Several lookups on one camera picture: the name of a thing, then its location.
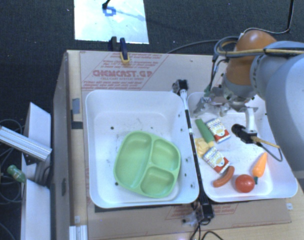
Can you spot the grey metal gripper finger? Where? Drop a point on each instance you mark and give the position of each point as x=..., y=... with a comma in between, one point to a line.
x=201, y=106
x=223, y=110

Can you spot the white plastic tray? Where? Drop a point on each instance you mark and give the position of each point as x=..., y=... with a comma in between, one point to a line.
x=132, y=114
x=242, y=156

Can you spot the yellow toy food piece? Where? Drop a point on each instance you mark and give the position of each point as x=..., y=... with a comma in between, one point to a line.
x=201, y=146

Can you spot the green toy vegetable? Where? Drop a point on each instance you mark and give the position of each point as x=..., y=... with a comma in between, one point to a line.
x=16, y=174

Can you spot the orange toy carrot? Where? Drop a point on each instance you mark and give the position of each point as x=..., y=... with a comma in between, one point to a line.
x=260, y=166

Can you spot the green divided plate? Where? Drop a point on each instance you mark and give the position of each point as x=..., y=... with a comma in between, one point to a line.
x=142, y=159

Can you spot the brown cardboard board red print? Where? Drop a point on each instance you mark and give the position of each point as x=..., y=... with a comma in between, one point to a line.
x=132, y=74

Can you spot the red toy tomato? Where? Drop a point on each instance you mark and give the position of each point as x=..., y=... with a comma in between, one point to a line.
x=244, y=183

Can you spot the red and white carton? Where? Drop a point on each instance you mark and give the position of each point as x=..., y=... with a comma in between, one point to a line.
x=218, y=131
x=216, y=160

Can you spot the thin black and white rod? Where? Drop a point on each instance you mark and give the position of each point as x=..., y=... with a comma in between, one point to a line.
x=192, y=136

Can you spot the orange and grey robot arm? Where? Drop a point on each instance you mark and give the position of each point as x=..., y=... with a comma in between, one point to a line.
x=287, y=89

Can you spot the brown toy sausage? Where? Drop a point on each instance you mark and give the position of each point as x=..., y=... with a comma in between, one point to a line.
x=224, y=177

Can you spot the green toy vegetable stick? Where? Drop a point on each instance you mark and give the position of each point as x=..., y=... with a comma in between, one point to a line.
x=204, y=131

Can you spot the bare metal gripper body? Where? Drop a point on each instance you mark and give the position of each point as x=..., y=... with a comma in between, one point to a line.
x=225, y=99

